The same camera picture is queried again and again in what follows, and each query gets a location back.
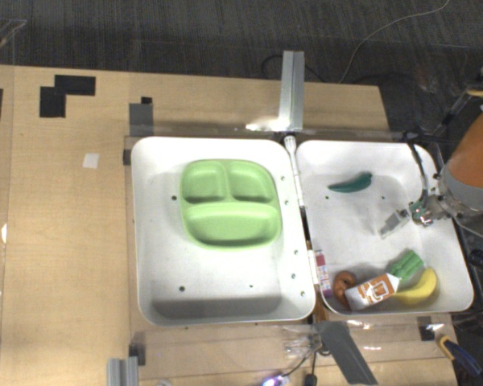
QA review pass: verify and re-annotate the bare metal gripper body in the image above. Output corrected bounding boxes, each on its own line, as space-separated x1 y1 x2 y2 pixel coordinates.
411 193 464 228

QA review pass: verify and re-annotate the white plastic tray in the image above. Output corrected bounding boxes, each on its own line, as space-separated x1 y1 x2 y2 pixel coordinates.
130 135 317 326
295 139 476 318

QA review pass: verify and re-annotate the light green ribbed vegetable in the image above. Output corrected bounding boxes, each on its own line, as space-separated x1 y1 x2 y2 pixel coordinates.
387 248 426 287

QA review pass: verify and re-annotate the dark green pepper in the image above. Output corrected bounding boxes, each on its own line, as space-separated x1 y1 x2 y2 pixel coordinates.
326 170 374 195

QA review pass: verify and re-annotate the yellow banana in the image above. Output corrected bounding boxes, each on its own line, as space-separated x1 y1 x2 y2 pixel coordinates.
390 267 439 308

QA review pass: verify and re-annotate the white and orange carton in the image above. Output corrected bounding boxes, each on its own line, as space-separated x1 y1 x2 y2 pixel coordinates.
344 273 401 311

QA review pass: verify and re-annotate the brown doughnut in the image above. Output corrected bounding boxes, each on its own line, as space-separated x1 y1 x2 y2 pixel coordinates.
332 270 357 308

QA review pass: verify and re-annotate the white and pink packet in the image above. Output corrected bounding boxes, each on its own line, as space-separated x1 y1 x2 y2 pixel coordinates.
313 248 332 298

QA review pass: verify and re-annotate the green divided plate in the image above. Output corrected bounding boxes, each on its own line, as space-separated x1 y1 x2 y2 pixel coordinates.
179 158 284 250

